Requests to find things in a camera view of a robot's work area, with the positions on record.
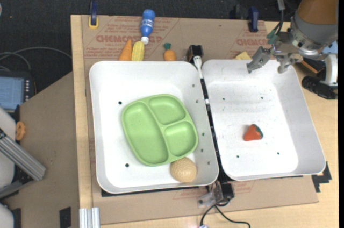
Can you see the black cylinder on white bracket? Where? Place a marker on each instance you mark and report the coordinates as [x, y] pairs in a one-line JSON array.
[[321, 81]]

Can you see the brown cardboard board red print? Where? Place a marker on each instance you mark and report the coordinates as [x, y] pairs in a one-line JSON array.
[[172, 119]]

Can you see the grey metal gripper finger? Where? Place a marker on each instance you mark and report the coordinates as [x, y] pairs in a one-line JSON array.
[[286, 61], [258, 60]]

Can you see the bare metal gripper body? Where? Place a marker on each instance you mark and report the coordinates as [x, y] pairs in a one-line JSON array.
[[292, 47]]

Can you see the green divided plate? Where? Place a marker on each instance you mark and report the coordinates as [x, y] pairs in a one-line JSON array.
[[159, 130]]

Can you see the blue bottle white cap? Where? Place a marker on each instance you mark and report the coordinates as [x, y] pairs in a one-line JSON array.
[[146, 25]]

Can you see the small orange carrot green top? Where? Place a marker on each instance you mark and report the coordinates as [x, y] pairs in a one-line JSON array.
[[169, 53]]

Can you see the thin black and white rod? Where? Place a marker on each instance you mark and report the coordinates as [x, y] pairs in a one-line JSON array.
[[207, 103]]

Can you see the yellow corn cob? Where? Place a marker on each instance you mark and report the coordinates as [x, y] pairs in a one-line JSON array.
[[137, 51]]

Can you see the white plastic tray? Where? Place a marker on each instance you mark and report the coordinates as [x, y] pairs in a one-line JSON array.
[[150, 127], [262, 119]]

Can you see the red strawberry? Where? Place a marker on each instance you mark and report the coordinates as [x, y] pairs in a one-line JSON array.
[[253, 133]]

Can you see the beige round bread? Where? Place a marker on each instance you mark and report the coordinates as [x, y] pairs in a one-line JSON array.
[[183, 169]]

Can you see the yellow cheese wedge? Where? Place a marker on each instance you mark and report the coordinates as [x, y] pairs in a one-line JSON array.
[[243, 56]]

